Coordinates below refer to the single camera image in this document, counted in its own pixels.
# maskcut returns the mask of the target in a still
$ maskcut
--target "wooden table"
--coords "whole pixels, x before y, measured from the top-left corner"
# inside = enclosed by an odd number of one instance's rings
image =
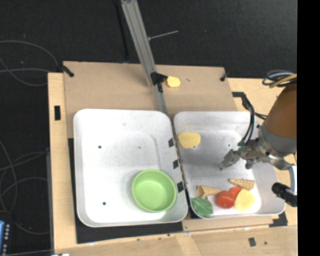
[[[75,71],[78,78],[77,83],[83,86],[90,86],[87,94],[93,93],[95,84],[111,83],[109,77],[118,72],[118,77],[126,77],[125,83],[143,83],[143,73],[140,72],[140,65],[112,63],[80,63],[65,62],[71,71]],[[185,67],[185,66],[157,66],[158,72],[165,72],[166,75],[175,75],[181,79],[182,75],[187,74],[187,80],[183,80],[181,88],[188,88],[189,91],[175,91],[171,94],[171,88],[164,88],[168,111],[170,115],[186,110],[238,110],[244,111],[241,100],[232,98],[231,92],[245,92],[248,99],[258,113],[268,114],[276,97],[282,91],[281,88],[269,89],[262,86],[261,79],[229,78],[224,82],[217,79],[224,75],[223,68],[212,67]],[[216,84],[213,88],[206,87],[207,83]],[[70,159],[67,139],[70,137],[70,120],[72,113],[77,108],[77,101],[70,100],[72,85],[66,74],[48,74],[48,98],[49,98],[49,118],[50,118],[50,150],[51,150],[51,182],[52,182],[52,211],[53,211],[53,246],[55,253],[70,253],[71,255],[297,255],[298,254],[298,214],[297,208],[286,205],[285,214],[288,219],[288,226],[269,227],[278,216],[259,216],[257,218],[235,218],[220,220],[201,220],[194,222],[186,218],[183,226],[187,226],[183,232],[148,235],[141,237],[124,237],[119,239],[104,240],[93,243],[77,244],[75,213],[72,195],[72,182],[70,175]],[[220,101],[219,90],[227,102],[225,106]],[[188,102],[183,98],[178,101],[175,99],[184,94],[189,97]],[[60,119],[57,121],[55,107],[59,106]],[[288,161],[295,162],[294,156],[289,156]],[[281,183],[290,185],[290,177],[287,171],[275,170]],[[254,238],[256,246],[251,246],[249,239]]]

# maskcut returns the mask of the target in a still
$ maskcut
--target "black background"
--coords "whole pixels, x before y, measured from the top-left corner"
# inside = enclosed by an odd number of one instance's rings
[[[179,31],[151,40],[156,64],[224,67],[229,77],[238,78],[263,78],[274,69],[297,72],[298,0],[140,0],[139,5],[150,37]],[[128,61],[138,63],[126,24],[124,30]],[[7,40],[44,47],[60,64],[126,60],[111,0],[0,0],[0,41]],[[56,70],[49,55],[29,45],[2,43],[0,57],[10,69]],[[20,71],[15,75],[29,83],[47,81],[43,72]],[[0,72],[0,140],[12,160],[50,148],[47,86],[27,86]],[[0,149],[0,167],[7,165]],[[16,175],[18,180],[46,178],[46,158],[17,167]],[[2,191],[12,183],[8,171]],[[12,189],[4,197],[8,208],[13,195]],[[49,230],[45,182],[19,184],[13,216],[28,230]],[[31,235],[17,229],[14,238],[16,253],[51,246],[49,235]]]

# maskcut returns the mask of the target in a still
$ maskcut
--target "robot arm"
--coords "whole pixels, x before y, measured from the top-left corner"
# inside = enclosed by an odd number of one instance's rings
[[[250,111],[249,129],[239,142],[238,150],[231,149],[220,163],[221,170],[236,163],[240,158],[246,160],[247,169],[257,162],[270,163],[279,170],[288,170],[291,187],[275,183],[272,191],[293,207],[298,206],[297,166],[288,163],[284,158],[297,151],[297,74],[287,71],[267,74],[273,82],[265,85],[285,87],[271,111],[259,128],[258,137],[251,139],[255,110],[244,93],[238,93],[242,105]]]

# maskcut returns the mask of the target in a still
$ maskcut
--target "white tray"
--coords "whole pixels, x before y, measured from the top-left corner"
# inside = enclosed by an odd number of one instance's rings
[[[159,111],[83,109],[74,116],[77,213],[90,227],[174,223],[188,213],[185,191],[174,206],[150,213],[134,202],[140,171],[159,169],[181,184],[170,119]]]
[[[185,175],[187,193],[196,198],[197,186],[206,185],[229,190],[234,187],[228,178],[255,180],[251,190],[255,197],[254,205],[247,211],[239,211],[234,207],[223,209],[216,205],[216,195],[208,196],[213,206],[211,216],[200,216],[203,219],[226,217],[277,215],[284,211],[284,200],[272,192],[272,185],[278,182],[274,168],[269,163],[256,163],[252,169],[245,168],[245,161],[240,159],[236,164],[223,170],[219,163],[230,149],[238,149],[238,142],[246,133],[250,122],[250,114],[240,111],[186,111],[174,117],[176,134],[196,132],[201,136],[201,143],[195,148],[183,148],[179,143],[179,153]],[[258,121],[255,120],[252,139],[258,137]]]

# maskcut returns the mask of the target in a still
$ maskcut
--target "waffle cone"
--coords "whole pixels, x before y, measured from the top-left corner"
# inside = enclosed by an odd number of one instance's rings
[[[210,186],[204,186],[204,185],[199,185],[196,189],[196,192],[199,197],[207,197],[210,195],[216,195],[221,192],[219,188],[216,187],[210,187]]]
[[[246,189],[246,190],[252,190],[254,185],[255,185],[255,181],[251,180],[251,179],[243,179],[243,178],[230,178],[229,182],[232,183],[233,185],[236,185],[242,189]]]

